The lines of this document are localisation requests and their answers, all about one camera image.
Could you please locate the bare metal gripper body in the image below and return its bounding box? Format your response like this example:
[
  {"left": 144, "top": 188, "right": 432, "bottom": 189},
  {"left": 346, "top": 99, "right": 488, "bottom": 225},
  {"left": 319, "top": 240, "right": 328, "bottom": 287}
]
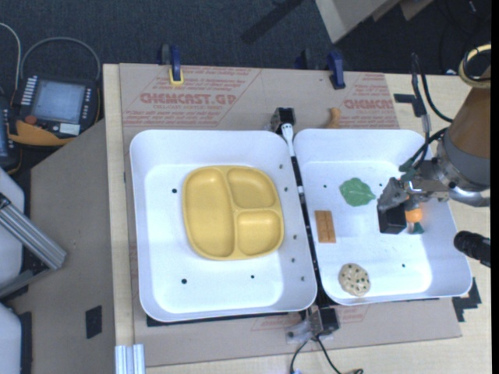
[{"left": 407, "top": 158, "right": 461, "bottom": 204}]

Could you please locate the orange carrot with green top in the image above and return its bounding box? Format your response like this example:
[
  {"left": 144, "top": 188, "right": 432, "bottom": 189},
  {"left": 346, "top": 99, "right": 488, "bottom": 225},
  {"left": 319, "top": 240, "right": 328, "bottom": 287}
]
[{"left": 404, "top": 203, "right": 426, "bottom": 235}]

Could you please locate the green lettuce leaf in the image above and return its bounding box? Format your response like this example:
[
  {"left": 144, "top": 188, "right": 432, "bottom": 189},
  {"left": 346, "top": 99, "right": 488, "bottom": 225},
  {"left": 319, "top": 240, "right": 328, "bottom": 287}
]
[{"left": 338, "top": 177, "right": 377, "bottom": 209}]

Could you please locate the white plastic tray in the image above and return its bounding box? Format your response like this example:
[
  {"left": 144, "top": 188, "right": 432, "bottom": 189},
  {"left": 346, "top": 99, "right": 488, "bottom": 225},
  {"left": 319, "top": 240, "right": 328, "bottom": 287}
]
[
  {"left": 129, "top": 129, "right": 318, "bottom": 323},
  {"left": 292, "top": 128, "right": 473, "bottom": 306}
]

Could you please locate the orange rectangular biscuit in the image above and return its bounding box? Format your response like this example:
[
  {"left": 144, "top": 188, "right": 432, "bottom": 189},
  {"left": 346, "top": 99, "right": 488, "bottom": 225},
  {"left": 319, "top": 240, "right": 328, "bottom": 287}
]
[{"left": 313, "top": 210, "right": 338, "bottom": 245}]

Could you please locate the thin black and white rod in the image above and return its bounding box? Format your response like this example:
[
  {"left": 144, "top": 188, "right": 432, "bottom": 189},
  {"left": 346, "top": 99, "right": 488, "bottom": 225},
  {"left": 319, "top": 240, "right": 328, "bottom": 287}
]
[{"left": 280, "top": 122, "right": 325, "bottom": 312}]

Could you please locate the beige cookie with green dots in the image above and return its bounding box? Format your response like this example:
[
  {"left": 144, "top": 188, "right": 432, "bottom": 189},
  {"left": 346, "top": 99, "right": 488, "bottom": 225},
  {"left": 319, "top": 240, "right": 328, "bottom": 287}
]
[{"left": 338, "top": 263, "right": 372, "bottom": 298}]

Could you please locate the tan toy bread piece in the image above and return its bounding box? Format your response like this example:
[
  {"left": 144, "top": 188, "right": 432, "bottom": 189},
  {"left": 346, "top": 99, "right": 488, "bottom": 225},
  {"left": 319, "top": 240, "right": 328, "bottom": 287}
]
[{"left": 320, "top": 107, "right": 343, "bottom": 129}]

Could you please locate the yellow divided plate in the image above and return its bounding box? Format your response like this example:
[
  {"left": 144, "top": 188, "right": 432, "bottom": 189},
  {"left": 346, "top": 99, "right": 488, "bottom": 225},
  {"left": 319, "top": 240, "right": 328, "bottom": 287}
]
[{"left": 182, "top": 165, "right": 285, "bottom": 262}]

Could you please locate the brown cardboard board red print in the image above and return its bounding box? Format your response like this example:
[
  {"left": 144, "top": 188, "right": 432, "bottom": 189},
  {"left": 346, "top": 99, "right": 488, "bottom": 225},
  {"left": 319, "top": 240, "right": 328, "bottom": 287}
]
[{"left": 119, "top": 62, "right": 464, "bottom": 368}]

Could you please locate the black cylinder on white bracket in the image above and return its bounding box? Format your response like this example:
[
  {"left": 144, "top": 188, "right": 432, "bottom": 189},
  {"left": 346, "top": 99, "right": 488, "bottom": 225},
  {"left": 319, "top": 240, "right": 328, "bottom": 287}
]
[{"left": 447, "top": 183, "right": 492, "bottom": 268}]

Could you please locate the black block with thin wires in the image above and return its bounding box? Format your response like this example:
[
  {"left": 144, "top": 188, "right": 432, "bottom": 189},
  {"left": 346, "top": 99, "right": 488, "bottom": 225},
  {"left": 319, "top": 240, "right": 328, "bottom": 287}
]
[
  {"left": 271, "top": 107, "right": 296, "bottom": 133},
  {"left": 286, "top": 305, "right": 341, "bottom": 344}
]

